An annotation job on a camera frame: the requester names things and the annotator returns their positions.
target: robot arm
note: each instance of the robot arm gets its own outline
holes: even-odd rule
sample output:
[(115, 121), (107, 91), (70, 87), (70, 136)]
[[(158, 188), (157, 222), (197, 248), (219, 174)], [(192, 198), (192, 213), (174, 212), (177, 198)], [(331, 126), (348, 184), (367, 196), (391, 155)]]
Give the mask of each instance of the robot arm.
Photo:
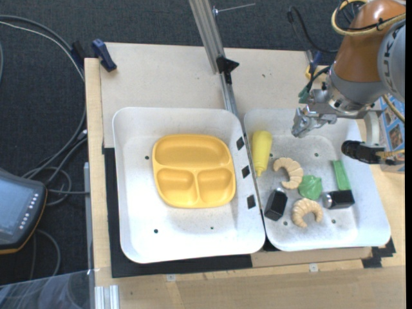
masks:
[[(365, 118), (367, 127), (373, 129), (377, 118), (371, 117), (371, 109), (379, 97), (390, 93), (405, 101), (406, 8), (393, 0), (361, 1), (364, 5), (350, 29), (336, 25), (336, 11), (332, 16), (333, 27), (344, 39), (324, 86), (308, 86), (299, 94), (299, 103), (306, 106), (296, 110), (292, 127), (296, 137), (334, 124), (337, 118)], [(345, 1), (340, 9), (350, 2)], [(345, 142), (342, 151), (369, 164), (378, 163), (376, 153), (384, 148), (376, 147), (376, 137), (379, 132), (376, 136), (376, 131), (368, 131), (366, 144)]]

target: yellow plate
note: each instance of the yellow plate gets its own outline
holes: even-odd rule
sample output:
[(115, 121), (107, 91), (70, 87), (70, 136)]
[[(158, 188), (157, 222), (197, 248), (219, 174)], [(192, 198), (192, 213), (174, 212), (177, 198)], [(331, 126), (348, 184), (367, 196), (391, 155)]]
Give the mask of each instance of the yellow plate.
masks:
[(215, 136), (162, 137), (153, 147), (153, 171), (159, 195), (173, 207), (217, 207), (236, 192), (232, 156)]

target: black carpet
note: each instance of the black carpet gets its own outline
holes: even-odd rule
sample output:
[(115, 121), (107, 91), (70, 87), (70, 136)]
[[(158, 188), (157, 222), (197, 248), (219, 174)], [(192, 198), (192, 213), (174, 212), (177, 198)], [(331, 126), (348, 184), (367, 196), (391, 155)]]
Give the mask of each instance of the black carpet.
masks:
[[(338, 0), (211, 3), (217, 9), (256, 4), (219, 14), (218, 26), (225, 47), (310, 49), (307, 41), (301, 44), (288, 22), (286, 12), (290, 5), (299, 9), (319, 46), (336, 49), (342, 40), (330, 26)], [(90, 44), (96, 38), (202, 45), (187, 0), (0, 0), (0, 14), (42, 23), (70, 44), (79, 40), (89, 56), (93, 56)], [(49, 40), (0, 24), (0, 43), (5, 60), (0, 83), (0, 168), (22, 176), (56, 153), (71, 137), (84, 110), (84, 86), (69, 59)], [(321, 62), (332, 61), (333, 54), (325, 54)], [(83, 146), (64, 167), (73, 181), (73, 190), (83, 190), (83, 165), (87, 160)], [(61, 248), (59, 274), (88, 268), (83, 201), (83, 196), (70, 196), (60, 205), (47, 207), (39, 225)], [(27, 280), (32, 258), (32, 241), (16, 254), (0, 256), (0, 285)], [(49, 276), (55, 262), (53, 245), (38, 236), (33, 278)]]

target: white tray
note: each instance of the white tray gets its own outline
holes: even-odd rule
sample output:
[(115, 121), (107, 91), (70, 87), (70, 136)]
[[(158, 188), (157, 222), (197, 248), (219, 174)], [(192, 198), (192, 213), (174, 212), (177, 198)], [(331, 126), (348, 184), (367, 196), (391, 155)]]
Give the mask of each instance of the white tray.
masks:
[[(236, 174), (236, 194), (226, 205), (211, 209), (168, 206), (159, 196), (151, 153), (156, 141), (169, 134), (213, 135), (229, 147)], [(123, 108), (113, 117), (120, 244), (138, 263), (257, 252), (264, 244), (252, 173), (240, 121), (222, 109)], [(256, 205), (248, 207), (249, 196)]]
[(323, 208), (324, 216), (320, 223), (314, 221), (313, 214), (308, 214), (304, 217), (308, 226), (303, 229), (290, 219), (294, 202), (302, 197), (297, 189), (284, 189), (288, 201), (283, 217), (277, 221), (264, 217), (269, 241), (285, 251), (386, 244), (391, 231), (370, 166), (341, 153), (345, 140), (361, 140), (356, 121), (338, 119), (335, 125), (325, 125), (304, 138), (295, 138), (290, 132), (294, 113), (293, 109), (255, 109), (245, 115), (249, 139), (257, 130), (267, 130), (273, 136), (271, 152), (274, 156), (267, 171), (257, 178), (263, 210), (270, 193), (282, 187), (281, 181), (287, 180), (283, 169), (276, 173), (273, 170), (274, 160), (283, 156), (298, 161), (304, 174), (321, 177), (325, 192), (338, 190), (331, 161), (342, 160), (355, 204), (347, 209)]

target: croissant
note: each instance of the croissant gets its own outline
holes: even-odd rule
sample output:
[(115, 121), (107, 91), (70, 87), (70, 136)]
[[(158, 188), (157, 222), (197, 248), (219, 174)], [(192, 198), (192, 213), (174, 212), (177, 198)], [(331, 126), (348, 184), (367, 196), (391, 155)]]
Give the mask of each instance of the croissant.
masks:
[(322, 221), (322, 207), (316, 201), (310, 200), (308, 198), (298, 200), (294, 203), (294, 206), (292, 208), (293, 223), (295, 223), (298, 227), (306, 228), (308, 225), (303, 220), (303, 216), (310, 212), (315, 214), (316, 222)]
[(279, 170), (279, 168), (285, 168), (289, 175), (289, 181), (282, 181), (283, 187), (286, 189), (296, 189), (299, 184), (302, 182), (303, 177), (303, 169), (299, 165), (298, 162), (291, 158), (279, 158), (277, 159), (274, 164), (273, 168), (275, 172)]

